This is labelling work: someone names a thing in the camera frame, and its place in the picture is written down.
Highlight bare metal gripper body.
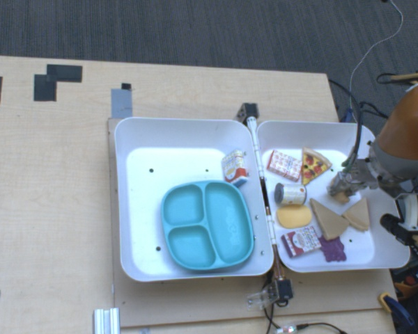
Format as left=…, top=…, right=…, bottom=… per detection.
left=340, top=159, right=381, bottom=191

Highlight tan biscuit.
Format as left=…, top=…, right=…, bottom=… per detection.
left=333, top=190, right=353, bottom=205

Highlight small tan bread slice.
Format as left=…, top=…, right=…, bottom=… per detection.
left=341, top=197, right=371, bottom=233

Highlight pizza slice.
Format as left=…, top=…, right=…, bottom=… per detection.
left=300, top=146, right=333, bottom=186

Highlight large tan bread slice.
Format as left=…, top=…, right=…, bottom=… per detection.
left=309, top=198, right=350, bottom=241

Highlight small white and yellow can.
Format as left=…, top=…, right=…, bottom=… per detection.
left=273, top=182, right=308, bottom=207

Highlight yellow round slice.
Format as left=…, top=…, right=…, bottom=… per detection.
left=275, top=204, right=314, bottom=230

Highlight white plastic tray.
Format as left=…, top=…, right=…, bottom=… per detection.
left=114, top=116, right=276, bottom=283
left=255, top=119, right=412, bottom=274

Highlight purple flat wavy piece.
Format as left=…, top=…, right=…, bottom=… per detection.
left=318, top=235, right=347, bottom=264

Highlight dark red and white carton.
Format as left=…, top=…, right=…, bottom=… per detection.
left=280, top=225, right=323, bottom=259

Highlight thin black and white rod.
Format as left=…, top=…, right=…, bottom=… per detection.
left=246, top=116, right=284, bottom=282

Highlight red and white carton, blue base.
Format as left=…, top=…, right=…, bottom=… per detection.
left=221, top=148, right=249, bottom=189

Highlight blue divided plate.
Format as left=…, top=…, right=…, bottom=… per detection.
left=160, top=180, right=256, bottom=275

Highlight black cylinder on white bracket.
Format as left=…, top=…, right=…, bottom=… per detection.
left=380, top=192, right=418, bottom=247

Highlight black block with thin wires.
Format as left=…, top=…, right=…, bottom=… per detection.
left=274, top=278, right=295, bottom=307
left=241, top=102, right=260, bottom=120

